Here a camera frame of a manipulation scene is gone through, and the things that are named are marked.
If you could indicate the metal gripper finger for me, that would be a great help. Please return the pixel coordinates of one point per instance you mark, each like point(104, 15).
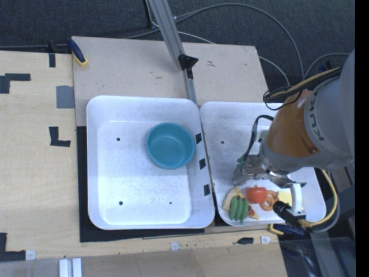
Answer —
point(238, 177)

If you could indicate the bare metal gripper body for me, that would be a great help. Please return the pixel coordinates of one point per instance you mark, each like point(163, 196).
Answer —
point(256, 166)

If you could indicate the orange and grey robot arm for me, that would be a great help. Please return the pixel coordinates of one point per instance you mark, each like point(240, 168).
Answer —
point(314, 120)

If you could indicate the yellow pizza slice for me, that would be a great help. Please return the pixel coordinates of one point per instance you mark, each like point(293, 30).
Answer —
point(230, 196)

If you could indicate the green banana bunch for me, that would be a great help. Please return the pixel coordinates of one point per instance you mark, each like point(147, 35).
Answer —
point(238, 209)

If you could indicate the brown pretzel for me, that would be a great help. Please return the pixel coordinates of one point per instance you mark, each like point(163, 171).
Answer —
point(269, 202)

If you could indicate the pale yellow biscuit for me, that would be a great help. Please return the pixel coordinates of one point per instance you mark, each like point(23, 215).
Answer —
point(284, 197)

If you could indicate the white plastic tray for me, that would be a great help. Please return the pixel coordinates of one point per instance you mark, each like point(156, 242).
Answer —
point(227, 125)
point(138, 192)

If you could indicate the blue bowl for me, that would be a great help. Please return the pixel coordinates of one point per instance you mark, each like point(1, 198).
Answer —
point(170, 146)

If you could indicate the pale wood board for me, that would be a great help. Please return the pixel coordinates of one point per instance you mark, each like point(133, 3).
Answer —
point(129, 68)

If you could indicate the black cylinder on white bracket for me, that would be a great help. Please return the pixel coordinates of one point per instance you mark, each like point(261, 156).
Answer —
point(297, 198)

